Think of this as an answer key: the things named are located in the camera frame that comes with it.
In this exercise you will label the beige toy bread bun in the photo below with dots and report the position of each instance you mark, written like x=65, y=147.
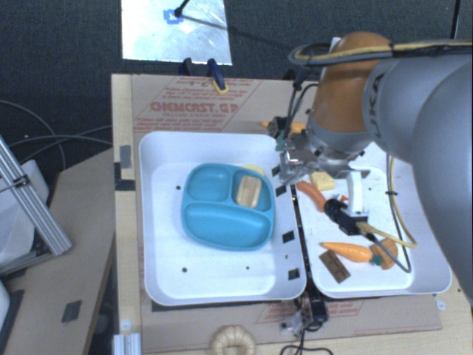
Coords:
x=248, y=192

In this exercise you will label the brown cardboard board red print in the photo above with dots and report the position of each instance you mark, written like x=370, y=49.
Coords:
x=192, y=105

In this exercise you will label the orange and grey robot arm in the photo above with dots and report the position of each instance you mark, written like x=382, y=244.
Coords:
x=414, y=117

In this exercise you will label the brown toy chocolate bar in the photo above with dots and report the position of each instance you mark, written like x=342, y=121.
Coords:
x=334, y=266

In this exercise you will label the orange toy food piece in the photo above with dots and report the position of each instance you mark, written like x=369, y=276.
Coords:
x=297, y=126

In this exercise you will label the black cylinder on white bracket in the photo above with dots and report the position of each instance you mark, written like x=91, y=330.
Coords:
x=343, y=214

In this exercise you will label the orange toy sausage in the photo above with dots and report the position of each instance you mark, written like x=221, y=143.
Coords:
x=314, y=194

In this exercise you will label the blue divided plate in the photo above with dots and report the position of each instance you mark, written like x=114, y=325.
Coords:
x=221, y=224

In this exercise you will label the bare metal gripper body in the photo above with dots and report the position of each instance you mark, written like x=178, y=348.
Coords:
x=301, y=159

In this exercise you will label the yellow round toy piece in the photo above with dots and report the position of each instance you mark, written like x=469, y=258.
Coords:
x=253, y=168

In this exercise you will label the beige toy doughnut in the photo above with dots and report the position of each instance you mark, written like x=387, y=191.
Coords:
x=233, y=340

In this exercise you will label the orange toy carrot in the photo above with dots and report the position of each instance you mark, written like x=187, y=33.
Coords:
x=351, y=251

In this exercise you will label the yellow toy cheese wedge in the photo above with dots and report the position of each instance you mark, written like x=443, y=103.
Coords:
x=322, y=180

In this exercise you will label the white plastic tray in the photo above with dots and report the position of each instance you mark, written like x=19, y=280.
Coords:
x=221, y=272
x=369, y=279

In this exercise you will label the thin black and white rod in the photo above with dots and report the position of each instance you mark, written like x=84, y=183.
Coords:
x=301, y=242

